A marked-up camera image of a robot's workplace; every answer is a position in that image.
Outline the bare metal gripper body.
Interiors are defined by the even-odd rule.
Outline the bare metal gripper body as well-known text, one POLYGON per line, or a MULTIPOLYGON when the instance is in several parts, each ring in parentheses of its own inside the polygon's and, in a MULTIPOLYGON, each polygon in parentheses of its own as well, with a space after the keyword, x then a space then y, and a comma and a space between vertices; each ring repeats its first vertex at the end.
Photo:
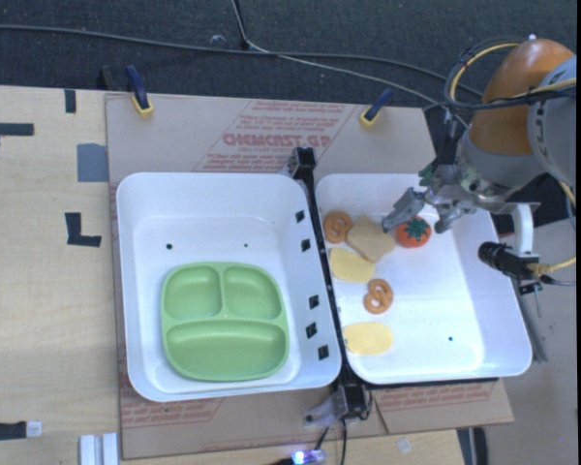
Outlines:
POLYGON ((440 212, 471 213, 476 208, 499 213, 515 189, 490 180, 474 165, 429 164, 423 169, 424 199, 440 212))

